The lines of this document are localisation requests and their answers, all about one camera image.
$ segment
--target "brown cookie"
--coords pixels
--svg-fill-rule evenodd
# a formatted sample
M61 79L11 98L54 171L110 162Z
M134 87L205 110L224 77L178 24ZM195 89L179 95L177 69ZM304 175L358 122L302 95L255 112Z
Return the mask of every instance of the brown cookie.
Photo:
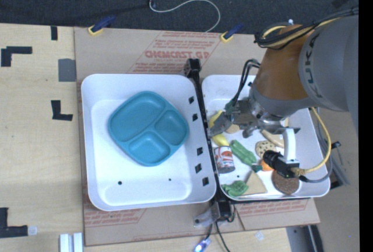
M292 193L296 192L299 188L299 179L296 177L293 178L285 178L282 177L277 171L273 171L272 173L272 182L274 187L277 191L281 193L291 195Z

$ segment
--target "cardboard box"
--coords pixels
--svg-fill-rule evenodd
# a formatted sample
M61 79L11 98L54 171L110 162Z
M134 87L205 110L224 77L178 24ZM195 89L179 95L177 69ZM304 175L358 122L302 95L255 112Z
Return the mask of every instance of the cardboard box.
M202 79L214 74L240 75L246 60L260 61L265 51L254 44L254 36L243 34L223 43L217 33L104 29L91 36L85 28L74 28L74 32L85 245L206 234L206 227L195 227L193 217L208 210L208 202L114 212L100 211L90 203L80 86L91 74L180 74L188 58L200 59ZM221 225L223 233L319 223L312 198L251 202L235 207L238 215L232 223Z

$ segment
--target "blue and yellow clip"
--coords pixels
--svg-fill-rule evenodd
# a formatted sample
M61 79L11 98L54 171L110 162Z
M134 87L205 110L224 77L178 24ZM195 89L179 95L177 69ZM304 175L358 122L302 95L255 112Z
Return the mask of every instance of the blue and yellow clip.
M235 33L238 33L239 31L241 31L241 29L244 27L243 24L237 24L235 25L231 30L227 31L227 32L224 32L221 36L220 36L220 40L224 43L228 43L228 41L230 41L233 37L233 34Z
M110 26L115 20L115 16L107 16L104 19L100 20L95 25L88 28L89 34L96 36L103 31L103 28Z

